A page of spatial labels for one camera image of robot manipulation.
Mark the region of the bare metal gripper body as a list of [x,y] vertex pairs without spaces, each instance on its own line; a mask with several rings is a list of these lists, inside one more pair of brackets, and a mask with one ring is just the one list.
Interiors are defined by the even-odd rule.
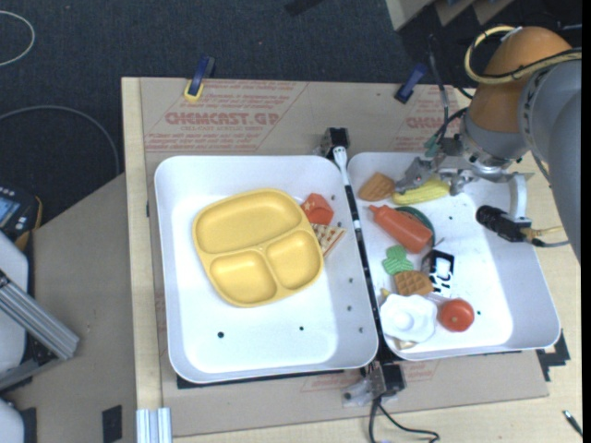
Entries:
[[443,138],[428,148],[432,170],[450,182],[472,182],[483,178],[499,182],[506,177],[511,161],[497,158],[469,137]]

